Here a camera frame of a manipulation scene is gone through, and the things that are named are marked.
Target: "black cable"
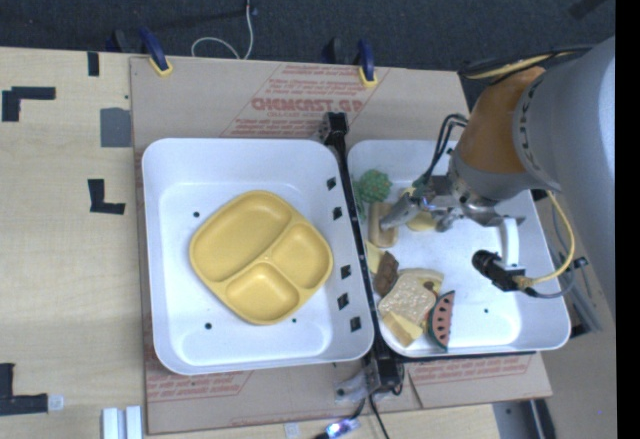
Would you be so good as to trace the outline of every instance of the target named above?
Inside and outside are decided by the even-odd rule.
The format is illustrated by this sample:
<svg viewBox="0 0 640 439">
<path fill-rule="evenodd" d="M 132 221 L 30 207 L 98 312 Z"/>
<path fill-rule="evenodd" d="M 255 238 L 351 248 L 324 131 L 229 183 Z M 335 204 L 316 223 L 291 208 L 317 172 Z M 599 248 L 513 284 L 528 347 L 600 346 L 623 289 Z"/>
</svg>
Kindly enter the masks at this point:
<svg viewBox="0 0 640 439">
<path fill-rule="evenodd" d="M 349 419 L 356 419 L 358 416 L 360 416 L 360 414 L 362 413 L 362 409 L 364 409 L 365 403 L 367 403 L 366 398 L 363 398 L 362 400 L 360 400 L 358 407 L 356 408 L 355 412 L 351 415 Z"/>
<path fill-rule="evenodd" d="M 442 155 L 445 153 L 447 143 L 449 142 L 449 138 L 451 137 L 453 128 L 456 126 L 461 126 L 462 128 L 464 128 L 466 125 L 467 119 L 461 114 L 449 114 L 444 118 L 444 121 L 442 121 L 442 125 L 440 126 L 440 132 L 438 133 L 438 140 L 436 141 L 436 148 L 433 152 L 431 163 L 429 164 L 429 167 L 427 168 L 425 173 L 420 176 L 418 180 L 422 180 L 425 184 L 429 181 L 433 170 L 440 161 L 440 158 L 442 158 Z"/>
<path fill-rule="evenodd" d="M 400 364 L 400 384 L 394 387 L 391 392 L 395 396 L 400 396 L 402 394 L 402 388 L 404 386 L 404 364 Z"/>
<path fill-rule="evenodd" d="M 564 238 L 562 237 L 562 233 L 560 232 L 560 225 L 558 224 L 558 213 L 554 207 L 551 208 L 551 218 L 553 220 L 553 229 L 555 230 L 556 237 L 558 238 L 558 242 L 560 243 L 560 246 L 564 249 L 564 251 L 567 252 L 569 248 L 567 247 L 567 242 L 564 241 Z M 589 285 L 589 280 L 587 279 L 587 274 L 584 268 L 581 270 L 581 272 L 582 272 L 582 280 L 587 290 L 587 295 L 589 296 L 589 298 L 592 298 L 591 286 Z"/>
<path fill-rule="evenodd" d="M 382 418 L 380 417 L 380 413 L 378 413 L 378 408 L 376 407 L 376 404 L 373 401 L 373 393 L 369 395 L 369 403 L 371 404 L 371 409 L 373 410 L 373 413 L 376 415 L 376 418 L 378 419 L 378 423 L 380 424 L 380 429 L 382 430 L 382 433 L 384 434 L 386 439 L 390 439 L 389 434 L 387 434 L 387 429 L 384 427 L 384 423 L 382 422 Z"/>
<path fill-rule="evenodd" d="M 576 282 L 575 269 L 573 268 L 569 269 L 567 271 L 567 276 L 570 277 L 569 281 L 567 282 L 567 285 L 562 290 L 556 293 L 540 293 L 539 291 L 534 290 L 533 288 L 527 288 L 524 290 L 524 292 L 530 297 L 535 297 L 537 299 L 557 299 L 559 297 L 564 297 L 567 293 L 569 293 L 573 289 L 573 286 L 575 285 L 575 282 Z"/>
</svg>

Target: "yellow divided plate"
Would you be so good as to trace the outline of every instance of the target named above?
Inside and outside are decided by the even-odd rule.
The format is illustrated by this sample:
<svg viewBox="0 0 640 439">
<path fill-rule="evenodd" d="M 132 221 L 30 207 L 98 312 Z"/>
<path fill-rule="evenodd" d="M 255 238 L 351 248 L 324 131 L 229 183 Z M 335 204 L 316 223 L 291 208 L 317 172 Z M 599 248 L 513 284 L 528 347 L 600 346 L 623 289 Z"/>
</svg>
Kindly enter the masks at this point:
<svg viewBox="0 0 640 439">
<path fill-rule="evenodd" d="M 191 266 L 209 289 L 248 322 L 277 323 L 327 280 L 331 248 L 281 197 L 255 190 L 225 204 L 196 231 Z"/>
</svg>

